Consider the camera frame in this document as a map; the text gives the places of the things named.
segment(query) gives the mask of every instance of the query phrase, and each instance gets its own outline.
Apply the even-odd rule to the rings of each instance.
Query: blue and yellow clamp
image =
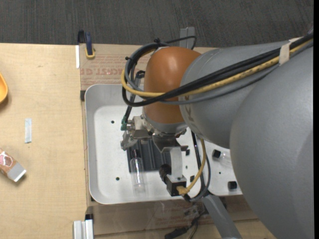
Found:
[[[92,47],[92,40],[90,32],[80,30],[78,33],[78,43],[86,43],[85,56],[87,59],[95,58],[95,50]]]

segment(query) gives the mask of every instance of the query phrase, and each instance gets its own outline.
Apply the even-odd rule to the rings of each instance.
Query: yellow clamp pad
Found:
[[[95,58],[95,50],[92,48],[92,55],[89,55],[88,54],[88,50],[87,50],[87,48],[85,47],[85,56],[86,56],[86,58],[87,59],[93,59],[93,58]]]
[[[0,104],[5,100],[6,96],[8,95],[8,86],[5,83],[5,80],[0,73]]]

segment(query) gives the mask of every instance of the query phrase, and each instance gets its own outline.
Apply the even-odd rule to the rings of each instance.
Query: orange plastic object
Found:
[[[146,92],[168,92],[178,88],[188,66],[201,54],[182,47],[163,48],[154,53],[144,78]],[[184,119],[179,106],[154,103],[144,106],[145,114],[158,123],[180,123]]]
[[[8,86],[5,83],[5,80],[0,73],[0,104],[5,100],[8,94]]]

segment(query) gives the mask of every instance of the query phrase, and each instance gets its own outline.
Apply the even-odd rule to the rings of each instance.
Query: white tray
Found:
[[[123,132],[121,120],[127,106],[122,99],[121,85],[93,85],[85,94],[87,140],[88,140],[88,167],[89,188],[91,196],[101,204],[120,204],[130,202],[146,202],[171,200],[181,197],[171,197],[166,185],[161,180],[158,171],[146,173],[147,192],[136,196],[133,192],[131,175],[129,173],[126,152],[121,149],[120,141]],[[142,114],[142,108],[133,108],[132,116]],[[197,173],[197,163],[190,130],[178,139],[181,145],[188,145],[190,155],[183,152],[183,175],[188,179]],[[229,151],[215,144],[206,143],[209,161],[211,163],[211,184],[209,191],[215,195],[238,195],[238,188],[229,191],[228,181],[235,181]],[[224,152],[222,162],[212,159],[212,151],[218,149]],[[203,172],[207,182],[208,170]],[[189,193],[194,197],[200,190],[198,181]]]

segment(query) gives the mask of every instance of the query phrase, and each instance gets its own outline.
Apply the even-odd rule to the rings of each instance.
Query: bottle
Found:
[[[146,192],[146,179],[143,160],[139,157],[138,150],[136,149],[131,152],[130,166],[134,193],[140,194]]]

